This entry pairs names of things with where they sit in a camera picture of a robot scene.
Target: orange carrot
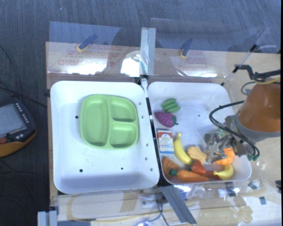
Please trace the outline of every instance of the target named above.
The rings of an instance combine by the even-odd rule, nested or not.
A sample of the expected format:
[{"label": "orange carrot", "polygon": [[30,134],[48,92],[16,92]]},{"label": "orange carrot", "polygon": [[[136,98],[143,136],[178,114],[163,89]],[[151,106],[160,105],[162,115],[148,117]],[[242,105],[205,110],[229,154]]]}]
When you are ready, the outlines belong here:
[{"label": "orange carrot", "polygon": [[192,171],[183,170],[183,169],[179,171],[175,171],[171,169],[170,175],[172,176],[176,175],[179,180],[184,181],[184,182],[206,182],[208,181],[208,178],[205,176],[194,173]]}]

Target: blue clip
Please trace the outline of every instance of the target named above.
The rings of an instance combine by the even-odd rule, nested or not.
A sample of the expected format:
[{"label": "blue clip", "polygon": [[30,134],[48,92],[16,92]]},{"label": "blue clip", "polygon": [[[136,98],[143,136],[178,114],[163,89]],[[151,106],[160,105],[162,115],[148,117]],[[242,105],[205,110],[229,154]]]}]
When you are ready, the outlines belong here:
[{"label": "blue clip", "polygon": [[188,56],[188,51],[192,44],[192,39],[188,39],[181,47],[180,58],[185,59]]},{"label": "blue clip", "polygon": [[85,39],[82,43],[80,43],[78,46],[76,46],[76,50],[80,53],[82,53],[84,50],[88,48],[88,45],[93,43],[94,40],[97,39],[97,35],[93,34],[89,36],[87,39]]}]

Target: toy fruit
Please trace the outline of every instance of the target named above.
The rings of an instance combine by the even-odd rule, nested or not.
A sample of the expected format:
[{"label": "toy fruit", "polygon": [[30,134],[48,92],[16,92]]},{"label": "toy fruit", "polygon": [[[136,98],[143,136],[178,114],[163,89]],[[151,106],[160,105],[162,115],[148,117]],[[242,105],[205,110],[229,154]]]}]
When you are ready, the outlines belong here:
[{"label": "toy fruit", "polygon": [[186,165],[190,165],[192,163],[192,159],[184,151],[183,145],[181,144],[180,137],[181,137],[181,133],[178,133],[177,138],[174,140],[174,153],[182,163]]},{"label": "toy fruit", "polygon": [[227,158],[215,161],[215,164],[217,164],[217,165],[223,165],[224,166],[226,164],[232,163],[233,160],[234,160],[235,152],[233,151],[233,149],[231,147],[225,148],[223,150],[225,152],[225,155],[227,155]]},{"label": "toy fruit", "polygon": [[214,175],[218,175],[222,180],[227,180],[234,174],[234,169],[231,164],[227,164],[223,171],[214,171],[213,173]]},{"label": "toy fruit", "polygon": [[175,171],[171,169],[170,175],[177,176],[177,178],[184,182],[206,182],[208,181],[207,177],[204,177],[200,174],[194,173],[192,171],[181,169],[179,171]]},{"label": "toy fruit", "polygon": [[173,127],[174,125],[178,125],[176,123],[177,118],[173,114],[170,114],[168,112],[155,112],[154,113],[157,120],[166,127]]},{"label": "toy fruit", "polygon": [[173,162],[170,158],[168,157],[164,157],[162,159],[162,170],[164,172],[164,175],[168,178],[171,179],[173,176],[169,174],[171,169],[174,169],[175,171],[177,171],[179,169],[179,165],[175,162]]},{"label": "toy fruit", "polygon": [[193,160],[199,160],[201,163],[203,163],[207,158],[207,155],[203,153],[197,146],[190,146],[187,150],[187,154]]},{"label": "toy fruit", "polygon": [[193,160],[191,163],[191,171],[197,174],[205,174],[207,170],[202,165],[201,161]]}]

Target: toy carrot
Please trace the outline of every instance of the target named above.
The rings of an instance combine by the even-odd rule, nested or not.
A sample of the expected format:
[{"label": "toy carrot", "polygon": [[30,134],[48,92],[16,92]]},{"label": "toy carrot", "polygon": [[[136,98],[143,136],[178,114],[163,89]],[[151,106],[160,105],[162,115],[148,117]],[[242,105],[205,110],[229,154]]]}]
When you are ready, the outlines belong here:
[{"label": "toy carrot", "polygon": [[205,167],[202,165],[201,161],[198,160],[193,160],[191,163],[191,171],[195,172],[197,174],[205,174],[207,170]]},{"label": "toy carrot", "polygon": [[169,174],[171,176],[177,176],[177,178],[184,182],[206,182],[208,181],[207,177],[204,177],[200,174],[194,173],[192,171],[181,169],[179,171],[175,171],[171,169]]}]

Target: orange toy food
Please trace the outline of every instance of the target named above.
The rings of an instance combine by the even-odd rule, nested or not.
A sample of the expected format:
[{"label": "orange toy food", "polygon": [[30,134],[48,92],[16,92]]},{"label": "orange toy food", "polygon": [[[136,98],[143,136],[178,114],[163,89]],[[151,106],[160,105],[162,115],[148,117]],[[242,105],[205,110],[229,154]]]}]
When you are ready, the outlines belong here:
[{"label": "orange toy food", "polygon": [[173,177],[169,174],[171,169],[174,169],[175,171],[177,171],[179,169],[179,165],[177,163],[173,162],[170,158],[168,158],[166,156],[162,159],[161,164],[162,164],[162,170],[164,172],[164,175],[168,179],[171,179]]},{"label": "orange toy food", "polygon": [[181,181],[184,182],[206,182],[208,181],[207,177],[204,177],[200,174],[194,173],[192,171],[188,171],[188,170],[179,170],[179,171],[175,171],[174,169],[171,169],[170,171],[170,175],[172,176],[177,176],[177,178]]},{"label": "orange toy food", "polygon": [[233,149],[231,147],[225,148],[223,150],[225,152],[225,155],[227,155],[227,158],[216,161],[215,164],[217,164],[217,165],[225,166],[227,164],[232,163],[233,160],[234,160],[235,152],[233,151]]},{"label": "orange toy food", "polygon": [[201,175],[207,172],[205,167],[202,165],[201,161],[198,161],[198,160],[193,160],[190,168],[192,172],[195,172]]}]

